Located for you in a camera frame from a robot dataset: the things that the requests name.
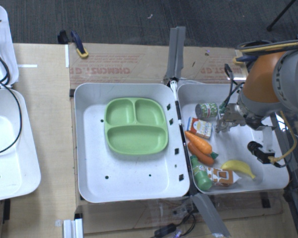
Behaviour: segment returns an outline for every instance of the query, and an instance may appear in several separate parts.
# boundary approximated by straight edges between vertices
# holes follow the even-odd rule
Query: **blue clamp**
[[[78,55],[83,59],[87,58],[88,52],[87,52],[86,48],[83,46],[83,43],[81,42],[80,37],[77,34],[77,32],[72,30],[71,36],[73,38],[73,41],[76,43],[76,51],[77,51]]]

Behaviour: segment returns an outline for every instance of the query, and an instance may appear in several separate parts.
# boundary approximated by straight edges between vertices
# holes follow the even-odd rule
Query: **yellow banana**
[[[256,176],[252,173],[250,166],[243,161],[239,160],[229,160],[226,161],[222,166],[221,169],[232,170],[232,171],[240,171],[244,174],[247,174],[254,179]]]

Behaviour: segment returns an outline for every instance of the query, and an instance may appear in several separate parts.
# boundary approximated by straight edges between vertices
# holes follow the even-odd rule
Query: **orange carrot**
[[[193,155],[197,156],[198,160],[203,164],[206,164],[208,166],[212,166],[214,164],[213,158],[207,154],[202,153],[192,142],[188,143],[188,148],[190,152]]]
[[[185,136],[192,142],[192,144],[194,144],[200,150],[200,152],[204,154],[212,153],[212,145],[210,145],[206,140],[188,131],[185,131],[184,133]]]

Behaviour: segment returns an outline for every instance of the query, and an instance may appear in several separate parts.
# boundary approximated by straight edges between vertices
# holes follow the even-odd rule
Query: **cardboard sheet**
[[[82,59],[74,43],[69,44],[71,89],[83,83],[163,83],[169,47],[85,43],[89,56]],[[232,59],[235,49],[184,47],[183,80],[228,83],[227,63],[237,80],[245,80],[246,67]]]

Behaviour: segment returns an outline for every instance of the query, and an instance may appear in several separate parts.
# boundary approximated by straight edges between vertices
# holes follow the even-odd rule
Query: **metal bracket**
[[[181,77],[181,70],[183,68],[183,48],[185,40],[185,27],[177,26],[170,30],[169,41],[169,57],[167,72],[164,77],[164,82],[175,78],[178,80]]]
[[[216,211],[212,201],[206,194],[198,193],[192,197],[192,201],[198,208],[212,235],[216,238],[230,237],[224,222]]]
[[[64,220],[63,221],[63,238],[83,238],[83,220]]]

